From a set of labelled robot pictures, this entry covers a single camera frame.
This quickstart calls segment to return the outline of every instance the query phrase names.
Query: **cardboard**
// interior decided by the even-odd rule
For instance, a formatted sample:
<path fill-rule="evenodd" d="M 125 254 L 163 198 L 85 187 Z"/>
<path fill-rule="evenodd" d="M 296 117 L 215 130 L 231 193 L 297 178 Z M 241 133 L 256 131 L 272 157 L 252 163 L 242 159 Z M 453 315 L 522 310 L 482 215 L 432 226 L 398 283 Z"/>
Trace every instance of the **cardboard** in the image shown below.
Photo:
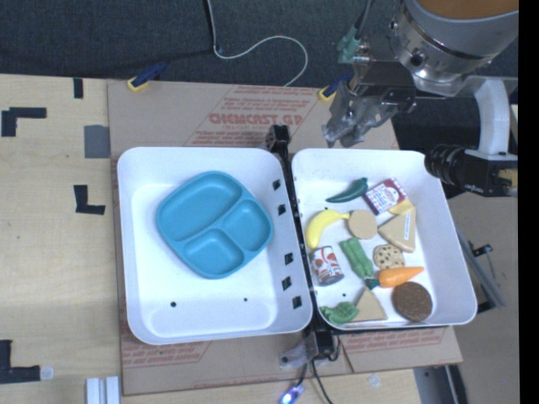
<path fill-rule="evenodd" d="M 135 146 L 263 146 L 271 125 L 289 126 L 292 154 L 326 147 L 321 126 L 330 117 L 330 104 L 320 102 L 317 92 L 316 88 L 151 82 L 133 93 L 123 81 L 108 81 L 124 395 L 298 378 L 301 370 L 281 368 L 279 354 L 301 342 L 300 332 L 163 346 L 136 340 L 125 317 L 116 163 L 122 152 Z M 391 123 L 371 130 L 356 147 L 398 149 Z M 335 362 L 320 364 L 320 375 L 462 361 L 452 327 L 364 332 L 340 339 L 343 351 Z"/>

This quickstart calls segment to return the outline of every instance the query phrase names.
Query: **teal connector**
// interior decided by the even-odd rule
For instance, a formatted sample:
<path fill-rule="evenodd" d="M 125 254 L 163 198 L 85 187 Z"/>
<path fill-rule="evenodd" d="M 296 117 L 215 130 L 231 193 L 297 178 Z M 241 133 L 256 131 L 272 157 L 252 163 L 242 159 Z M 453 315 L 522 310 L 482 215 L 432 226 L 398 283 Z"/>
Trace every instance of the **teal connector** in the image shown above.
<path fill-rule="evenodd" d="M 355 50 L 357 50 L 360 40 L 355 38 L 357 28 L 352 26 L 348 33 L 337 44 L 337 62 L 342 64 L 352 64 L 355 60 Z"/>

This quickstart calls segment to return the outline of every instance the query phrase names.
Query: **orange carrot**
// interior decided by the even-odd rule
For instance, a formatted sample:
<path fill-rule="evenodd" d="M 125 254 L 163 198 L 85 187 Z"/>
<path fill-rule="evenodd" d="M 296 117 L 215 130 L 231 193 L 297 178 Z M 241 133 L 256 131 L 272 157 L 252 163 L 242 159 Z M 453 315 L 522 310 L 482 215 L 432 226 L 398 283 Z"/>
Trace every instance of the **orange carrot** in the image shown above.
<path fill-rule="evenodd" d="M 401 268 L 383 269 L 378 274 L 378 279 L 366 279 L 366 285 L 373 289 L 378 285 L 380 287 L 395 287 L 406 283 L 409 279 L 424 271 L 422 266 L 408 266 Z"/>

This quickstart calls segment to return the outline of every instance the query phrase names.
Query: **red and white can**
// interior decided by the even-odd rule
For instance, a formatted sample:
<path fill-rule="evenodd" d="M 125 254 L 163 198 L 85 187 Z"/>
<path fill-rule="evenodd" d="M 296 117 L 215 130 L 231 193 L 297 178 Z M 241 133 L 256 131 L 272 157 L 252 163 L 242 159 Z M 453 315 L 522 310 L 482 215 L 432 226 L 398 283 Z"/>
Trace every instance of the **red and white can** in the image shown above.
<path fill-rule="evenodd" d="M 311 266 L 321 286 L 337 283 L 344 278 L 334 250 L 330 246 L 320 247 L 312 252 Z"/>

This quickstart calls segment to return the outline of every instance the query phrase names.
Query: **yellow banana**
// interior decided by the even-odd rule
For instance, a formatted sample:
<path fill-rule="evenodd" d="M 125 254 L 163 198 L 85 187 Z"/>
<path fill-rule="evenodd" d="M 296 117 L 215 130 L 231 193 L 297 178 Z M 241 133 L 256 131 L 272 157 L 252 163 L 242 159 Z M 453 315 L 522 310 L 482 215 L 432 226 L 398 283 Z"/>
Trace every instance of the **yellow banana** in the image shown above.
<path fill-rule="evenodd" d="M 311 221 L 309 221 L 309 224 L 307 225 L 307 230 L 305 232 L 305 240 L 307 246 L 311 250 L 314 250 L 316 247 L 318 247 L 318 243 L 320 242 L 320 236 L 322 235 L 323 230 L 327 226 L 331 225 L 339 219 L 348 220 L 349 218 L 350 213 L 347 212 L 340 213 L 336 210 L 320 211 L 311 219 Z"/>

